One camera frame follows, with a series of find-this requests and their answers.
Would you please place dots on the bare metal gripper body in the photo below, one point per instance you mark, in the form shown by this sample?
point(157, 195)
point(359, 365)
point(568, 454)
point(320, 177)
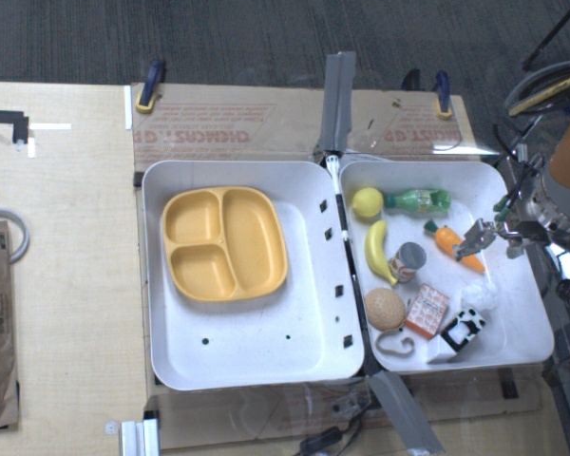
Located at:
point(537, 228)

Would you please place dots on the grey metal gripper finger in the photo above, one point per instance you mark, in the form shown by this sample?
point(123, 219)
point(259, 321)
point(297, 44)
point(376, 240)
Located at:
point(480, 230)
point(468, 249)

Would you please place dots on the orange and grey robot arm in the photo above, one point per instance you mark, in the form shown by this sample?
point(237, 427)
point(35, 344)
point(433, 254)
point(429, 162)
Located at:
point(566, 159)

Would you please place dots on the orange carrot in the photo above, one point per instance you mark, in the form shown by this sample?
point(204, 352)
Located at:
point(446, 240)

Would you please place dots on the orange and white small can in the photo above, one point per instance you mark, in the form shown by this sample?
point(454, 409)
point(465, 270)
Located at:
point(408, 261)

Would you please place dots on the green plastic bottle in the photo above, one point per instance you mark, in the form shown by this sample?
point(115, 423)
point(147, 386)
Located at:
point(418, 200)

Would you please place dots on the orange carton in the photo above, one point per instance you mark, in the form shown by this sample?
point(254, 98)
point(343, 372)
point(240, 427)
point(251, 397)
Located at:
point(426, 310)

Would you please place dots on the white plastic tray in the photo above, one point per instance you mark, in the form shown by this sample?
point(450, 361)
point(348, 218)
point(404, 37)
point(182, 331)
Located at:
point(247, 349)
point(513, 311)

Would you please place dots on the black and white milk carton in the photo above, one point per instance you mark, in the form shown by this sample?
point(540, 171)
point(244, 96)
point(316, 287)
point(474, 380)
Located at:
point(461, 333)

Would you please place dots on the yellow banana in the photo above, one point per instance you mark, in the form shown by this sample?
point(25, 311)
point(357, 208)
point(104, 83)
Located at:
point(375, 252)

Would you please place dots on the brown bread bun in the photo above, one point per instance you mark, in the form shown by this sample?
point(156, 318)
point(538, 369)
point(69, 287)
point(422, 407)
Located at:
point(385, 309)

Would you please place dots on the yellow lemon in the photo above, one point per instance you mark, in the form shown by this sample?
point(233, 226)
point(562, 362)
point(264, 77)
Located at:
point(366, 202)

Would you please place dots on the yellow divided plate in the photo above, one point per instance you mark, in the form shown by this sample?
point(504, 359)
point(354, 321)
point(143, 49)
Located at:
point(254, 245)

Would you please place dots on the brown cardboard board red print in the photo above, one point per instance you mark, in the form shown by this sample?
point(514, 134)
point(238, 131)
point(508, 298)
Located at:
point(266, 126)

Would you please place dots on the black cylinder on white bracket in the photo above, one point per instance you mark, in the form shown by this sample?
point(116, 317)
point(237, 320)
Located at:
point(566, 266)

